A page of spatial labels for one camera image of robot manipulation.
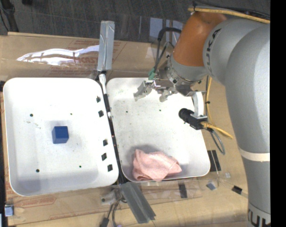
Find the black pole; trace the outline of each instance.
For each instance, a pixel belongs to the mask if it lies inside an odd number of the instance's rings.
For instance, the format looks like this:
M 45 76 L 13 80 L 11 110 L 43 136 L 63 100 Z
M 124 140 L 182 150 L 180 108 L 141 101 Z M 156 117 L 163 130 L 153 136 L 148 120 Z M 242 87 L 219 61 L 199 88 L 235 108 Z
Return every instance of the black pole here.
M 19 32 L 14 13 L 15 13 L 15 7 L 10 3 L 9 0 L 0 0 L 3 11 L 7 17 L 7 20 L 9 21 L 9 30 L 13 32 Z

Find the white tray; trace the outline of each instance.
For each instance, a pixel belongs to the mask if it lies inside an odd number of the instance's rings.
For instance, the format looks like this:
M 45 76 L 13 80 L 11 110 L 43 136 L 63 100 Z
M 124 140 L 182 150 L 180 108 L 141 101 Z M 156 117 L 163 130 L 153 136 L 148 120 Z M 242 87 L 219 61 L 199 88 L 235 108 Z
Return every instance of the white tray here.
M 5 83 L 3 95 L 9 180 L 16 193 L 31 196 L 94 188 L 117 180 L 115 151 L 97 82 L 14 78 Z M 54 126 L 68 126 L 67 143 L 53 144 Z
M 193 110 L 190 97 L 174 94 L 161 103 L 160 95 L 152 91 L 134 100 L 137 88 L 145 78 L 117 78 L 107 84 L 109 104 L 118 144 L 122 171 L 132 176 L 135 149 L 145 153 L 162 151 L 175 157 L 182 172 L 166 180 L 198 177 L 210 170 L 210 161 L 201 130 L 194 130 L 179 118 L 179 110 Z

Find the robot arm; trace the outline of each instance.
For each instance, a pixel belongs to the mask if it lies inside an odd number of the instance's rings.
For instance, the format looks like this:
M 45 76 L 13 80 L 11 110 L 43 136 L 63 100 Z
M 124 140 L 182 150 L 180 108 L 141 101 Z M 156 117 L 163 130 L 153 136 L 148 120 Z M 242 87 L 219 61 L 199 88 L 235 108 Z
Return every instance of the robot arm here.
M 162 94 L 160 101 L 165 101 L 174 93 L 193 96 L 194 84 L 205 75 L 225 85 L 247 176 L 250 227 L 271 225 L 269 50 L 269 24 L 196 12 L 185 24 L 167 65 L 141 90 L 148 94 L 146 88 L 156 89 Z

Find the brown cardboard surface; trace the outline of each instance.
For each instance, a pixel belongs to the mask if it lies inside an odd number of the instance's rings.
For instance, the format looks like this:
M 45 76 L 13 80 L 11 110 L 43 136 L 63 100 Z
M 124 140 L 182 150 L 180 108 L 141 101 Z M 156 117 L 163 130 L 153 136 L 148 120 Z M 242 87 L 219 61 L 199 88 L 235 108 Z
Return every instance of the brown cardboard surface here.
M 35 45 L 37 40 L 43 44 Z M 0 36 L 0 78 L 13 77 L 43 77 L 49 76 L 50 66 L 42 65 L 42 68 L 32 68 L 30 65 L 15 63 L 17 56 L 28 53 L 34 46 L 35 49 L 47 49 L 48 46 L 54 48 L 58 45 L 64 48 L 68 43 L 85 42 L 86 45 L 97 43 L 96 39 L 70 38 L 49 35 L 31 35 L 9 33 L 8 36 Z M 147 72 L 154 66 L 153 49 L 148 43 L 136 42 L 116 42 L 118 49 L 113 59 L 113 69 L 107 73 L 107 80 L 117 77 L 147 77 Z M 56 76 L 66 76 L 59 71 Z M 205 80 L 201 84 L 196 84 L 196 90 L 205 89 Z M 22 197 L 17 195 L 9 184 L 7 142 L 5 131 L 5 117 L 3 109 L 3 96 L 1 100 L 2 134 L 6 180 L 7 203 L 14 204 L 15 215 L 9 217 L 9 225 L 22 226 L 99 226 L 102 218 L 106 215 L 109 205 L 102 205 L 101 195 L 111 191 L 111 187 L 79 190 L 71 192 L 61 192 L 43 196 Z M 217 126 L 223 128 L 231 135 L 234 135 L 231 121 L 228 114 L 225 89 L 222 85 L 213 82 L 210 90 L 210 110 Z M 242 221 L 246 218 L 247 211 L 247 182 L 245 172 L 238 152 L 236 140 L 222 137 L 226 148 L 226 155 L 223 156 L 216 149 L 216 146 L 206 131 L 203 132 L 207 150 L 216 150 L 221 171 L 211 172 L 206 176 L 196 179 L 187 179 L 184 182 L 188 199 L 182 199 L 179 192 L 178 182 L 151 183 L 142 185 L 141 189 L 148 202 L 152 205 L 156 213 L 156 226 L 199 226 L 216 223 L 238 223 L 244 226 Z M 206 187 L 208 182 L 212 182 L 216 189 L 211 191 Z M 243 189 L 243 195 L 238 195 L 231 191 L 236 185 Z M 126 204 L 120 204 L 120 209 L 116 212 L 116 221 L 123 226 L 138 226 Z M 153 223 L 140 226 L 155 226 Z M 211 225 L 218 227 L 228 227 L 227 225 Z

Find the hole in tray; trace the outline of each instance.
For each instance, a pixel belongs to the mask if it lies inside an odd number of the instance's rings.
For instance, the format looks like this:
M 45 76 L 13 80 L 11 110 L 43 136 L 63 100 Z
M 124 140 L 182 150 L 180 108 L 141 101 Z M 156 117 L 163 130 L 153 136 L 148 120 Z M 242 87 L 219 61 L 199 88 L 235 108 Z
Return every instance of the hole in tray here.
M 104 115 L 104 113 L 103 113 L 102 110 L 100 110 L 100 111 L 98 112 L 98 114 L 99 114 L 99 117 L 102 117 L 102 116 Z
M 102 157 L 102 161 L 104 161 L 104 160 L 107 158 L 106 153 L 104 153 L 103 155 L 101 155 L 101 157 Z
M 108 170 L 109 172 L 110 172 L 112 169 L 113 169 L 113 165 L 112 165 L 112 164 L 110 164 L 110 165 L 107 166 L 107 170 Z

